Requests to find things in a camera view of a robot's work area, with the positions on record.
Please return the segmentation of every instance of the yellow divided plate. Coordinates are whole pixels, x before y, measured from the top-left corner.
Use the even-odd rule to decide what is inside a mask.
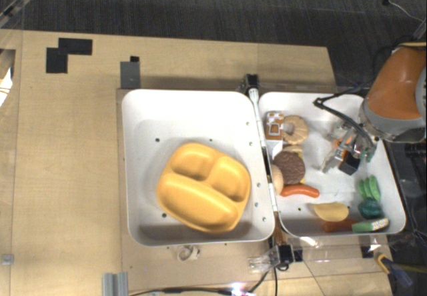
[[[170,157],[157,185],[161,208],[192,229],[229,232],[238,224],[251,188],[248,170],[206,145],[187,143]]]

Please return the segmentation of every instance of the orange hot dog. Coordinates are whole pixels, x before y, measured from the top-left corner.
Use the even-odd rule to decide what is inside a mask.
[[[307,195],[308,197],[318,197],[320,195],[316,188],[302,185],[301,183],[297,183],[296,185],[286,185],[283,187],[282,192],[280,192],[282,197],[289,197],[294,194]]]
[[[352,225],[358,223],[354,219],[345,219],[343,221],[327,221],[322,225],[322,229],[326,233],[351,231]]]

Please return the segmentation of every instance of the white plastic tray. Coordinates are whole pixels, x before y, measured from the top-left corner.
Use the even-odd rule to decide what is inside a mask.
[[[131,236],[147,246],[261,241],[274,229],[254,110],[236,92],[134,90],[122,103],[127,220]],[[187,142],[220,150],[248,169],[252,190],[237,227],[210,235],[164,217],[156,187],[171,154]]]
[[[350,209],[349,218],[362,221],[358,205],[362,198],[357,192],[359,180],[373,174],[378,179],[381,192],[381,206],[384,215],[390,220],[390,226],[383,233],[397,233],[403,230],[406,215],[400,199],[400,195],[394,180],[384,144],[378,144],[375,156],[370,163],[365,160],[360,164],[359,170],[349,176],[338,168],[322,173],[319,168],[324,157],[331,150],[331,143],[324,139],[324,135],[339,119],[332,114],[318,109],[313,105],[317,97],[323,97],[317,93],[266,93],[260,99],[260,113],[265,120],[268,111],[283,111],[284,115],[298,115],[303,117],[310,134],[302,143],[303,160],[306,164],[306,183],[320,191],[320,196],[313,199],[304,195],[292,195],[289,197],[277,196],[278,207],[281,212],[281,220],[289,233],[298,237],[331,235],[324,233],[322,224],[313,211],[312,203],[340,202]],[[354,95],[344,95],[332,99],[328,106],[356,118],[362,98]],[[333,233],[333,235],[353,235],[352,232]]]

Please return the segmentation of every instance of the brown patty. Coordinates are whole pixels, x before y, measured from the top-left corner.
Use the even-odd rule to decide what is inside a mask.
[[[299,183],[306,174],[304,161],[295,153],[282,151],[276,155],[273,164],[279,167],[286,185]]]

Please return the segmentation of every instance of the wooden tabletop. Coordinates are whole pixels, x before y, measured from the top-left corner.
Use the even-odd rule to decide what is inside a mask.
[[[46,48],[57,47],[60,37],[92,39],[93,53],[69,55],[67,74],[47,74]],[[154,89],[235,89],[246,73],[256,73],[266,83],[333,86],[335,82],[324,47],[23,32],[13,296],[101,295],[102,275],[125,267],[116,92],[120,62],[130,56],[141,62],[142,87]],[[349,244],[330,240],[331,245]],[[248,285],[260,277],[247,272],[246,257],[252,256],[254,245],[261,244],[233,244],[226,251],[239,262],[230,271],[248,276],[242,281]],[[141,250],[137,256],[142,260],[135,264],[151,273],[147,278],[129,274],[131,291],[167,285],[173,274],[168,263],[185,269],[185,264],[176,264],[170,250]],[[217,263],[216,250],[207,249],[207,256]],[[357,253],[346,257],[349,260],[336,259],[327,269],[315,259],[294,263],[288,273],[280,273],[279,295],[343,295],[349,290],[353,295],[391,295],[386,275],[372,259]],[[213,276],[210,284],[221,283],[215,276],[222,268],[211,266],[195,280],[204,283],[210,280],[206,276]],[[192,277],[181,284],[194,285]],[[257,295],[273,295],[273,290],[274,284],[266,281]]]

